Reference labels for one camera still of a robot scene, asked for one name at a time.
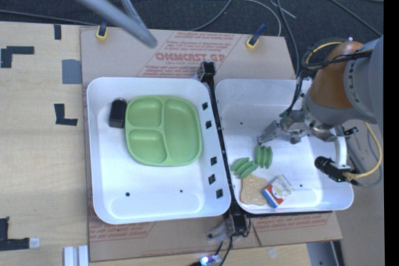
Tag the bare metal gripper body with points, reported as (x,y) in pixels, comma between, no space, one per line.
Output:
(307,127)

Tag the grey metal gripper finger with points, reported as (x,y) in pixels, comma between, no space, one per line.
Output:
(296,137)
(270,134)

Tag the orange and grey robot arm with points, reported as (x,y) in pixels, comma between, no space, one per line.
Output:
(349,84)

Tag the green pea pod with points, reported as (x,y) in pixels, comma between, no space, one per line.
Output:
(243,166)
(263,156)

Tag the white plastic tray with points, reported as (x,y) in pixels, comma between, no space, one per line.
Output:
(149,190)
(299,162)

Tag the thin black rod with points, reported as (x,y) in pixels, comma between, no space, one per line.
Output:
(222,146)

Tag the white blue red carton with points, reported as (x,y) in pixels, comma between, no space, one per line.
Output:
(277,191)

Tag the tan bread slice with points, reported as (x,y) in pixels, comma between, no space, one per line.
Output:
(251,191)

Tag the green divided plate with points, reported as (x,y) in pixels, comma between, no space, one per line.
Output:
(177,131)

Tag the small black bottle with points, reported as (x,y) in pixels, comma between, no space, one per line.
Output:
(117,113)

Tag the brown cardboard board red print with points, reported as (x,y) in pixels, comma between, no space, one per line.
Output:
(124,53)

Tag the black cylinder on white bracket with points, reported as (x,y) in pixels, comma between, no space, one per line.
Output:
(330,168)

